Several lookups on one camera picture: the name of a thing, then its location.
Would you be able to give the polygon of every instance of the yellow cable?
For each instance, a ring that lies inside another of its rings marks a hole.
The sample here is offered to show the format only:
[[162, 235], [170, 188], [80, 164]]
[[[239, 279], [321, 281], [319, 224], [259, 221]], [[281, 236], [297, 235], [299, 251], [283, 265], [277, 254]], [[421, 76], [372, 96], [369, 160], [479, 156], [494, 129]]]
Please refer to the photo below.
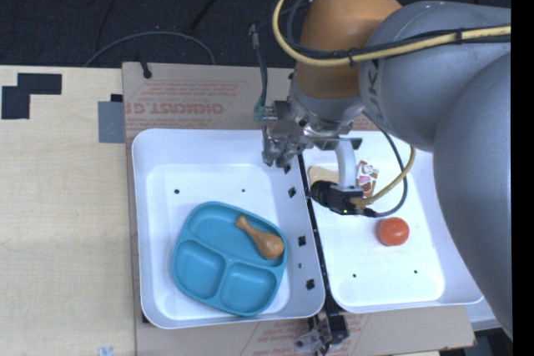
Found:
[[353, 203], [357, 209], [364, 209], [367, 205], [371, 205], [372, 203], [376, 202], [379, 198], [381, 198], [391, 189], [393, 189], [394, 186], [400, 183], [402, 179], [404, 179], [408, 172], [410, 172], [411, 166], [414, 164], [415, 160], [416, 149], [413, 146], [410, 146], [410, 158], [408, 159], [408, 163], [400, 172], [400, 174], [397, 175], [397, 177], [393, 181], [391, 181], [391, 183], [381, 189], [375, 196], [372, 196], [370, 198], [350, 198], [349, 201]]
[[[275, 34], [275, 39], [278, 42], [278, 44], [282, 47], [282, 49], [284, 49], [284, 51], [287, 54], [289, 54], [293, 59], [300, 61], [301, 63], [304, 63], [304, 64], [309, 64], [311, 66], [317, 66], [317, 67], [345, 66], [345, 65], [358, 63], [360, 61], [365, 61], [369, 59], [391, 57], [394, 55], [401, 55], [403, 53], [411, 53], [414, 51], [419, 51], [421, 49], [432, 48], [432, 47], [444, 45], [447, 43], [456, 43], [457, 38], [458, 38], [458, 33], [453, 32], [453, 33], [443, 34], [440, 36], [435, 36], [433, 38], [428, 38], [426, 40], [419, 41], [419, 42], [408, 43], [404, 46], [400, 46], [397, 48], [381, 49], [373, 53], [356, 54], [356, 55], [352, 55], [347, 58], [328, 58], [328, 59], [310, 58], [310, 57], [306, 57], [305, 55], [302, 55], [301, 53], [296, 52], [284, 40], [284, 37], [282, 36], [282, 33], [278, 26], [278, 21], [279, 21], [279, 16], [280, 16], [280, 10], [282, 8], [283, 3], [284, 3], [284, 0], [279, 0], [275, 6], [275, 10], [273, 11], [272, 24], [273, 24], [273, 33]], [[474, 30], [465, 30], [463, 32], [460, 32], [462, 40], [470, 40], [470, 39], [476, 39], [476, 38], [489, 38], [489, 37], [495, 37], [495, 36], [506, 36], [509, 34], [511, 34], [511, 25], [494, 27], [494, 28], [480, 28], [480, 29], [474, 29]]]

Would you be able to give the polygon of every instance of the brown drumstick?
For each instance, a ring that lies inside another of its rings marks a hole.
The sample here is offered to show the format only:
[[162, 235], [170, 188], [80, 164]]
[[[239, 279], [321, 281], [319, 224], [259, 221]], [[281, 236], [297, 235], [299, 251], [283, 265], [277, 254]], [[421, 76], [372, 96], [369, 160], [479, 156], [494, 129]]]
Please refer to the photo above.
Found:
[[244, 215], [237, 218], [235, 226], [244, 230], [252, 238], [256, 248], [263, 258], [275, 259], [284, 252], [284, 242], [280, 236], [262, 232], [261, 230], [252, 227]]

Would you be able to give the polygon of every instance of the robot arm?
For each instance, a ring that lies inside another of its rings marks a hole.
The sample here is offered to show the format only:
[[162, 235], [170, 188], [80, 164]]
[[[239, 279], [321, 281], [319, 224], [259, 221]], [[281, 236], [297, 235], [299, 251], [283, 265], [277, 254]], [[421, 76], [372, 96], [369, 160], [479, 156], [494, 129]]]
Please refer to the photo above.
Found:
[[[280, 31], [285, 1], [275, 6], [273, 30], [296, 64], [287, 100], [265, 107], [264, 161], [284, 168], [306, 148], [335, 145], [364, 111], [389, 134], [432, 152], [447, 227], [512, 337], [511, 10], [310, 0], [295, 43]], [[353, 168], [339, 152], [340, 165], [347, 162], [340, 173]]]

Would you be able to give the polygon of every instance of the red round object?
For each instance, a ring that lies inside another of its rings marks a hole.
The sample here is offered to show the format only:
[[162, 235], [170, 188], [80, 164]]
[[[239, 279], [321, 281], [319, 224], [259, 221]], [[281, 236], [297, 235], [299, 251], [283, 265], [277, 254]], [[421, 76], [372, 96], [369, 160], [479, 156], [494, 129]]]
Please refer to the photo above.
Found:
[[409, 235], [410, 227], [402, 218], [386, 218], [378, 227], [378, 239], [387, 246], [402, 245]]

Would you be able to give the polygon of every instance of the blue plate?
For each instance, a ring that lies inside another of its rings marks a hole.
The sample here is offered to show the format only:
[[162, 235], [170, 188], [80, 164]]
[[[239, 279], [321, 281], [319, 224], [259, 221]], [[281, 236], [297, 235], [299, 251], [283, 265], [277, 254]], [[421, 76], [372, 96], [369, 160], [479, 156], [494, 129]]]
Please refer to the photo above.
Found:
[[[261, 256], [250, 236], [235, 226], [249, 224], [282, 238], [284, 252]], [[178, 288], [209, 306], [240, 316], [263, 312], [272, 303], [285, 271], [287, 241], [280, 229], [260, 216], [219, 202], [195, 208], [185, 220], [172, 259]]]

